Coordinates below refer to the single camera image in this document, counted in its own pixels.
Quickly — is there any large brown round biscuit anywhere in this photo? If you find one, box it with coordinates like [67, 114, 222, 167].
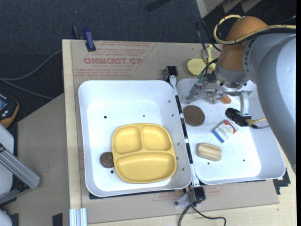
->
[182, 105, 206, 127]

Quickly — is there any white plastic tray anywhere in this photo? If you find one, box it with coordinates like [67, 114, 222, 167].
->
[78, 80, 193, 198]
[176, 78, 286, 186]

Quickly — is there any small dark brown round biscuit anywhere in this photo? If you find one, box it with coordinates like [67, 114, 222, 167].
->
[100, 152, 115, 169]

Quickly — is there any brown cardboard board red print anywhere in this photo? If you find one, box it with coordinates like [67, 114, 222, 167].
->
[70, 40, 280, 225]

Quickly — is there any tan bread roll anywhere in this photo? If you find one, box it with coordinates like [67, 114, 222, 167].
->
[197, 142, 222, 162]

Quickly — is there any thin black and white rod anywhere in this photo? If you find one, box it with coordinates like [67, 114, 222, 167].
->
[169, 75, 201, 187]

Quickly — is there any yellow divided plate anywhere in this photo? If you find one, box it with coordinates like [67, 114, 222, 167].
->
[111, 122, 178, 184]

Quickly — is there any black block with thin wires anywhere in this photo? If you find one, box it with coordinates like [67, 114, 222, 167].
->
[187, 186, 207, 206]
[161, 65, 178, 82]

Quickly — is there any white blue red carton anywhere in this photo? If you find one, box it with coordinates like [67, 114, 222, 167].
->
[212, 119, 239, 144]

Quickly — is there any black cylinder on white bracket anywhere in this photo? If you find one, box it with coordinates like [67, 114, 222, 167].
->
[225, 90, 253, 127]

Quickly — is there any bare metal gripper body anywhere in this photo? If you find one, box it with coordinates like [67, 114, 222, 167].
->
[198, 73, 244, 97]

